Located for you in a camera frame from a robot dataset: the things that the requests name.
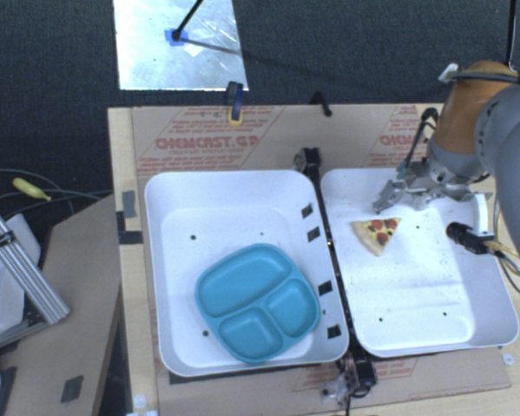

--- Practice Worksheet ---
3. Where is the brown cardboard board red print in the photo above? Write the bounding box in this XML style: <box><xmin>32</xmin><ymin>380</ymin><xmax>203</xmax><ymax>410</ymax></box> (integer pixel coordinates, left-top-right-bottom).
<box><xmin>130</xmin><ymin>87</ymin><xmax>514</xmax><ymax>416</ymax></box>

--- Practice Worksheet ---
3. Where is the thin black and white rod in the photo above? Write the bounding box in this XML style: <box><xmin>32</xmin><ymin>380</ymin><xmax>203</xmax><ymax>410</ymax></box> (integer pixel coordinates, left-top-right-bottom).
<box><xmin>307</xmin><ymin>165</ymin><xmax>361</xmax><ymax>366</ymax></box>

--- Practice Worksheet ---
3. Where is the black block with thin wires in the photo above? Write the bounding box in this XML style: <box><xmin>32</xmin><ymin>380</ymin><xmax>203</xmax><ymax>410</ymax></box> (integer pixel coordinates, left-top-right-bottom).
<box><xmin>348</xmin><ymin>353</ymin><xmax>379</xmax><ymax>391</ymax></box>
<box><xmin>293</xmin><ymin>146</ymin><xmax>325</xmax><ymax>174</ymax></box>

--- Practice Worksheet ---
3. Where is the black cylinder on white bracket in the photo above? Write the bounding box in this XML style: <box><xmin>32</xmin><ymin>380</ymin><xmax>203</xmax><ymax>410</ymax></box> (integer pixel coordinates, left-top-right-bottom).
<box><xmin>443</xmin><ymin>191</ymin><xmax>499</xmax><ymax>257</ymax></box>

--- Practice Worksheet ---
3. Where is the white plastic tray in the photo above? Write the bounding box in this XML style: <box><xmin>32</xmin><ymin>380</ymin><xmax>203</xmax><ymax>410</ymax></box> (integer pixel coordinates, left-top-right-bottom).
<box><xmin>318</xmin><ymin>158</ymin><xmax>520</xmax><ymax>362</ymax></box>
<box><xmin>142</xmin><ymin>162</ymin><xmax>352</xmax><ymax>380</ymax></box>

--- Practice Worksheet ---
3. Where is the pizza slice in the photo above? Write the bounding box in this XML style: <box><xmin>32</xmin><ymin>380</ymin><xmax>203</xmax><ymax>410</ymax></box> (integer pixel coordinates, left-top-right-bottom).
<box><xmin>350</xmin><ymin>216</ymin><xmax>405</xmax><ymax>259</ymax></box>

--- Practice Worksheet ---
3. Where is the blue divided plate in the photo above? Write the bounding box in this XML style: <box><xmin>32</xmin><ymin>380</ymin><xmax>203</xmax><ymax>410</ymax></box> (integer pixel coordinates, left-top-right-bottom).
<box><xmin>191</xmin><ymin>239</ymin><xmax>325</xmax><ymax>368</ymax></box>

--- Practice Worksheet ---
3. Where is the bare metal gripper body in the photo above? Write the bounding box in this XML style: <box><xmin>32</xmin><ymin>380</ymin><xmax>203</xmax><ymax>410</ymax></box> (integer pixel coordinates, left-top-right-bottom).
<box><xmin>397</xmin><ymin>156</ymin><xmax>478</xmax><ymax>206</ymax></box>

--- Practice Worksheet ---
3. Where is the yellow banana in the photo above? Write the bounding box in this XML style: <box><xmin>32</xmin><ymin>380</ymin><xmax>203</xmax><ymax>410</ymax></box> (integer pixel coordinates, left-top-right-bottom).
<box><xmin>11</xmin><ymin>175</ymin><xmax>53</xmax><ymax>204</ymax></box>

